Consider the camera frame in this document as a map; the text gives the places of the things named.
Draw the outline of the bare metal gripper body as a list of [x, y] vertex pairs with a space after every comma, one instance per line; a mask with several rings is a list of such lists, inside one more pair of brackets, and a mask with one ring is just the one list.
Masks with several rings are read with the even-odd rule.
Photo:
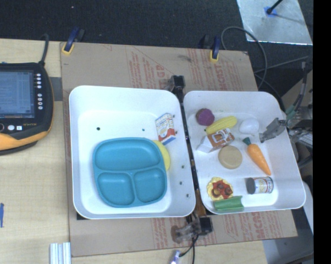
[[301, 129], [312, 130], [313, 126], [313, 107], [291, 105], [286, 111], [286, 127], [289, 130]]

